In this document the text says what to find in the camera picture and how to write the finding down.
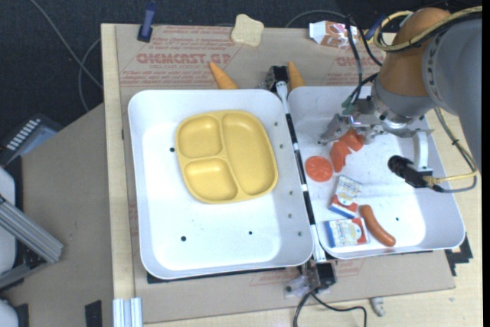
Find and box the round orange slice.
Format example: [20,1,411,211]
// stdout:
[304,155,334,183]

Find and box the brown cardboard board red print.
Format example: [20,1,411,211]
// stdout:
[114,23,457,325]

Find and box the orange carrot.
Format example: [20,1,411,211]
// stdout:
[209,60,239,90]
[287,60,306,88]

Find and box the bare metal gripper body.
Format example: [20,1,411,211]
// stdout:
[336,99,436,139]

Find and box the white and orange carton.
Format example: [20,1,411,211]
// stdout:
[309,20,361,50]

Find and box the beige bread slice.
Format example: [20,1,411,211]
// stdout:
[230,13,266,49]

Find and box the orange sausage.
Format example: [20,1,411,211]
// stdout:
[359,204,397,247]

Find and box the thin black and white rod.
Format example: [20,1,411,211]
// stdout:
[276,81,326,262]

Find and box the yellow divided plate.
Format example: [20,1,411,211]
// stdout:
[175,110,279,204]

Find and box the orange angular toy piece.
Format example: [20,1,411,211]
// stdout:
[329,129,365,174]

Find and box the white red and blue carton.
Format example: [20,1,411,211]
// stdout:
[324,217,371,248]
[328,175,363,220]

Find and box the white plastic tray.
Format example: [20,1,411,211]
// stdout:
[286,85,467,260]
[127,88,315,280]

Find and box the black cylinder on white bracket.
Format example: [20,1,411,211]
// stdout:
[387,129,434,189]

